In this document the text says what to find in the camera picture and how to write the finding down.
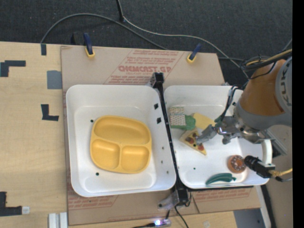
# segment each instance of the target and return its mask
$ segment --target white plastic bin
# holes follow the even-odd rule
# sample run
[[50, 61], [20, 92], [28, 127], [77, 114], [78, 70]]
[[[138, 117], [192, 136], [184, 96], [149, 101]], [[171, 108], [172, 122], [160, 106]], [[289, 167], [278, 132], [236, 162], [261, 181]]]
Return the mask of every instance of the white plastic bin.
[[[220, 116], [226, 106], [230, 86], [170, 86], [164, 92], [167, 111], [170, 107], [184, 107], [184, 113], [191, 115], [200, 113], [211, 119]], [[241, 91], [236, 91], [234, 100], [238, 101]], [[232, 107], [227, 115], [232, 114]], [[254, 171], [246, 168], [241, 174], [234, 174], [235, 181], [216, 182], [206, 185], [206, 180], [212, 175], [230, 172], [227, 159], [231, 155], [241, 155], [244, 158], [252, 155], [263, 158], [262, 145], [252, 144], [245, 139], [234, 138], [229, 144], [222, 143], [222, 136], [204, 142], [207, 155], [188, 147], [179, 141], [183, 130], [171, 129], [173, 147], [178, 166], [180, 180], [192, 189], [208, 189], [222, 187], [241, 187], [265, 184], [268, 179], [258, 176]]]
[[[75, 85], [66, 93], [72, 187], [84, 197], [170, 189], [176, 181], [158, 93], [142, 85]], [[133, 118], [152, 135], [149, 166], [137, 174], [105, 171], [90, 156], [93, 123], [103, 115]]]

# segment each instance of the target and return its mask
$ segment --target toy pizza slice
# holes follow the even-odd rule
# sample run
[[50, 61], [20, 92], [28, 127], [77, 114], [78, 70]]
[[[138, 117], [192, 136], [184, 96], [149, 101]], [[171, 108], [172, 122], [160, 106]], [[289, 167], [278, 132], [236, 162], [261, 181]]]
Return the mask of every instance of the toy pizza slice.
[[183, 142], [184, 144], [188, 145], [189, 147], [197, 150], [198, 152], [207, 155], [207, 152], [204, 148], [204, 145], [197, 144], [196, 143], [196, 137], [199, 135], [197, 129], [191, 130], [191, 131], [186, 131], [183, 133], [183, 135], [180, 137], [180, 141]]

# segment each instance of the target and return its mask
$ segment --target wire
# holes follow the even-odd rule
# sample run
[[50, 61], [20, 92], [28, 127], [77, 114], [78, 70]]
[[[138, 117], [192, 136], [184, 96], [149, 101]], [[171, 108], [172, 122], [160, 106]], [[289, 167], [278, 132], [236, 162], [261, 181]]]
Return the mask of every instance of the wire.
[[155, 224], [154, 223], [149, 223], [145, 226], [135, 226], [135, 227], [132, 227], [132, 228], [145, 228], [145, 227], [155, 227]]
[[240, 58], [235, 58], [235, 57], [218, 57], [220, 60], [234, 60], [234, 61], [244, 61], [243, 59]]
[[280, 59], [284, 59], [286, 57], [292, 56], [292, 52], [293, 50], [289, 49], [279, 54], [276, 54], [272, 57], [266, 57], [266, 56], [253, 57], [241, 63], [241, 69], [244, 71], [257, 70], [261, 67], [265, 67], [271, 63], [274, 63]]
[[275, 170], [270, 170], [269, 173], [273, 176], [273, 177], [280, 177], [283, 175], [286, 175], [288, 173], [291, 173], [293, 171], [292, 168], [286, 170], [286, 171], [275, 171]]
[[277, 181], [280, 181], [280, 182], [286, 182], [286, 181], [291, 181], [293, 178], [291, 177], [291, 178], [289, 178], [289, 179], [282, 179], [282, 178], [280, 178], [280, 177], [276, 177], [275, 178]]
[[170, 215], [170, 210], [168, 210], [168, 213], [167, 213], [165, 219], [168, 219], [168, 218], [169, 218], [169, 215]]
[[[119, 7], [120, 7], [120, 10], [121, 10], [121, 13], [123, 13], [123, 9], [122, 9], [122, 6], [120, 4], [120, 0], [117, 0], [118, 3], [119, 3]], [[191, 36], [191, 35], [180, 35], [180, 34], [177, 34], [177, 35], [171, 35], [171, 34], [162, 34], [162, 33], [157, 33], [157, 32], [153, 32], [153, 31], [149, 31], [147, 29], [143, 29], [135, 24], [133, 24], [132, 22], [130, 22], [126, 16], [123, 15], [123, 18], [124, 20], [131, 26], [143, 31], [143, 32], [146, 32], [146, 33], [149, 33], [149, 34], [153, 34], [153, 35], [157, 35], [157, 36], [164, 36], [164, 37], [185, 37], [185, 38], [193, 38], [193, 39], [198, 39], [198, 40], [201, 40], [209, 45], [211, 45], [212, 47], [214, 47], [217, 51], [219, 51], [222, 55], [224, 55], [228, 60], [230, 60], [234, 65], [236, 65], [238, 68], [240, 68], [239, 64], [237, 64], [235, 61], [233, 61], [233, 59], [231, 59], [230, 57], [228, 57], [222, 50], [220, 50], [217, 46], [215, 46], [213, 43], [205, 40], [204, 38], [200, 38], [200, 37], [197, 37], [197, 36]], [[245, 75], [245, 77], [248, 79], [248, 75], [242, 70], [243, 74]]]
[[97, 17], [97, 18], [102, 18], [102, 19], [108, 20], [108, 21], [113, 22], [113, 23], [115, 23], [115, 24], [117, 24], [117, 25], [119, 25], [119, 26], [122, 26], [122, 27], [125, 28], [126, 30], [128, 30], [128, 31], [130, 31], [130, 32], [132, 32], [132, 33], [134, 33], [135, 35], [137, 35], [137, 36], [139, 36], [140, 38], [142, 38], [142, 39], [148, 41], [149, 43], [151, 43], [151, 44], [157, 46], [158, 48], [163, 49], [163, 50], [168, 50], [167, 48], [162, 47], [161, 45], [156, 44], [155, 42], [153, 42], [153, 41], [149, 40], [148, 38], [142, 36], [141, 34], [137, 33], [136, 31], [132, 30], [131, 28], [129, 28], [129, 27], [127, 27], [127, 26], [125, 26], [125, 25], [123, 25], [123, 24], [121, 24], [121, 23], [115, 21], [114, 19], [105, 17], [105, 16], [103, 16], [103, 15], [99, 15], [99, 14], [93, 14], [93, 13], [76, 13], [76, 14], [68, 15], [68, 16], [66, 16], [66, 17], [64, 17], [64, 18], [62, 18], [62, 19], [60, 19], [60, 20], [58, 20], [56, 23], [54, 23], [54, 24], [48, 29], [48, 31], [45, 33], [45, 35], [43, 36], [42, 40], [40, 41], [40, 44], [42, 44], [42, 43], [45, 41], [46, 37], [49, 35], [49, 33], [52, 31], [52, 29], [53, 29], [54, 27], [56, 27], [59, 23], [61, 23], [62, 21], [66, 20], [66, 19], [70, 19], [70, 18], [73, 18], [73, 17], [79, 17], [79, 16], [91, 16], [91, 17]]
[[282, 51], [285, 51], [292, 42], [293, 42], [293, 39], [291, 38], [290, 41], [286, 44], [286, 46], [282, 49]]
[[187, 204], [185, 204], [186, 207], [190, 206], [191, 200], [192, 200], [192, 193], [190, 192], [189, 202]]
[[271, 66], [271, 68], [268, 70], [268, 72], [266, 72], [266, 73], [264, 73], [264, 74], [259, 74], [259, 75], [254, 76], [254, 77], [250, 77], [250, 79], [255, 79], [255, 78], [258, 78], [258, 77], [261, 77], [261, 76], [264, 76], [264, 75], [269, 74], [269, 73], [272, 71], [272, 69], [274, 69], [275, 65], [276, 65], [276, 62], [274, 62], [274, 63], [272, 64], [272, 66]]
[[179, 215], [179, 217], [182, 219], [182, 221], [184, 221], [186, 227], [189, 228], [189, 226], [187, 225], [187, 222], [185, 221], [185, 219], [183, 218], [183, 216], [181, 216], [181, 214], [178, 212], [176, 206], [175, 206], [174, 208], [175, 208], [176, 213], [177, 213], [177, 214]]
[[233, 85], [229, 91], [229, 96], [228, 96], [228, 99], [227, 99], [227, 102], [226, 102], [226, 107], [223, 111], [223, 113], [215, 120], [215, 122], [217, 123], [221, 123], [223, 120], [224, 120], [224, 117], [227, 113], [227, 110], [229, 109], [229, 107], [231, 106], [231, 103], [233, 101], [233, 96], [234, 96], [234, 93], [235, 91], [239, 89], [239, 90], [243, 90], [243, 86], [239, 86], [239, 85]]

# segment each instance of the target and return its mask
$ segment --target toy food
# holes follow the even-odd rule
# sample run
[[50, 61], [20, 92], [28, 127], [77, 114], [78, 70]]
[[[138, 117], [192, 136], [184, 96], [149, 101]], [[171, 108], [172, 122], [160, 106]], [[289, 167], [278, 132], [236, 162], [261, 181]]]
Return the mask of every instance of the toy food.
[[190, 115], [185, 115], [183, 107], [171, 107], [169, 109], [169, 120], [171, 128], [182, 130], [192, 130], [195, 128], [195, 119]]
[[231, 182], [231, 181], [235, 181], [235, 180], [236, 180], [236, 178], [233, 177], [231, 173], [219, 173], [219, 174], [211, 176], [206, 181], [206, 185], [209, 185], [209, 184], [217, 182], [217, 181]]
[[232, 173], [242, 173], [246, 169], [244, 159], [240, 155], [232, 155], [227, 161], [228, 169]]
[[196, 143], [196, 137], [199, 135], [197, 129], [191, 131], [186, 131], [183, 133], [183, 135], [180, 137], [180, 141], [188, 145], [189, 147], [197, 150], [198, 152], [207, 155], [207, 152], [204, 148], [203, 144], [197, 144]]
[[195, 119], [195, 126], [202, 130], [206, 129], [210, 124], [213, 126], [215, 124], [211, 118], [200, 113], [194, 113], [193, 118]]

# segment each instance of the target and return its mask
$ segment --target cardboard sheet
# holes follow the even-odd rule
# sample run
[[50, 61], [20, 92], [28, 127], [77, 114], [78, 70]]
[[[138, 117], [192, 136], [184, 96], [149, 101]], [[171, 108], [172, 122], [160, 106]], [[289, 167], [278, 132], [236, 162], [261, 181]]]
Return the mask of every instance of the cardboard sheet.
[[[95, 198], [80, 197], [73, 191], [68, 168], [65, 95], [69, 87], [77, 84], [146, 85], [153, 72], [164, 73], [164, 89], [171, 85], [221, 85], [224, 79], [217, 56], [198, 53], [195, 62], [189, 64], [186, 58], [190, 52], [184, 51], [109, 47], [95, 47], [94, 50], [95, 57], [89, 58], [82, 46], [61, 47], [69, 225], [164, 217], [167, 211], [158, 210], [157, 203], [166, 198], [170, 190]], [[258, 207], [254, 189], [238, 189], [237, 195], [229, 195], [229, 190], [221, 194], [217, 192], [195, 192], [191, 205], [183, 207], [180, 213], [186, 215]]]

